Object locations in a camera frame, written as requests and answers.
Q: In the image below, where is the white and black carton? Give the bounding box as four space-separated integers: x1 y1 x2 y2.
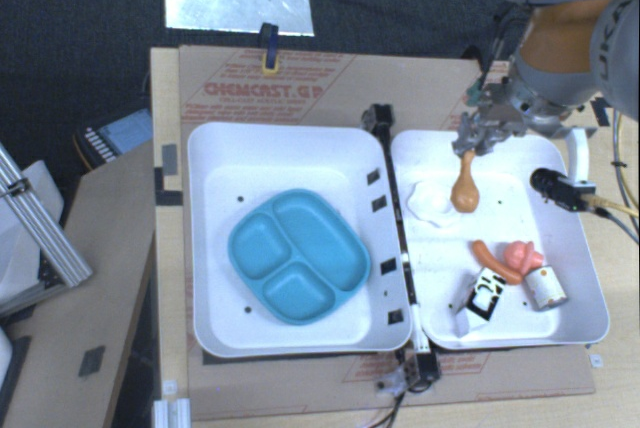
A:
452 265 508 338

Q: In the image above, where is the black block with thin wires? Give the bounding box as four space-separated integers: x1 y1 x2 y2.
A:
398 349 444 393
361 103 395 133

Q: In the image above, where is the thin black and white rod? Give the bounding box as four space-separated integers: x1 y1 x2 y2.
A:
373 118 432 358

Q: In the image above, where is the white can with orange dots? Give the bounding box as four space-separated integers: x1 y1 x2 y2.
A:
522 264 569 313

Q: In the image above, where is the blue divided plate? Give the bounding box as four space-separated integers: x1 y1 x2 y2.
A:
227 188 372 327

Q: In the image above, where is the orange sausage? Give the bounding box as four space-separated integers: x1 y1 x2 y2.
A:
471 239 522 288

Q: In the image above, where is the white plastic tray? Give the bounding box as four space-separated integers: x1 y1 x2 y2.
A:
389 129 612 351
187 121 414 360

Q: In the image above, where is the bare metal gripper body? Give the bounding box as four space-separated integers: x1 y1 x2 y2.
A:
470 79 571 138

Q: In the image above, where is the brown cardboard board, red print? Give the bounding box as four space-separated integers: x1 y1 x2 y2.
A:
176 44 597 422

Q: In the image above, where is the white fried egg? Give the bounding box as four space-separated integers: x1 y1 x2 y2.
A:
406 180 459 229

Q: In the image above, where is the black cylinder on white bracket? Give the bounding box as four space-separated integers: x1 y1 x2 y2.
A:
529 126 598 213

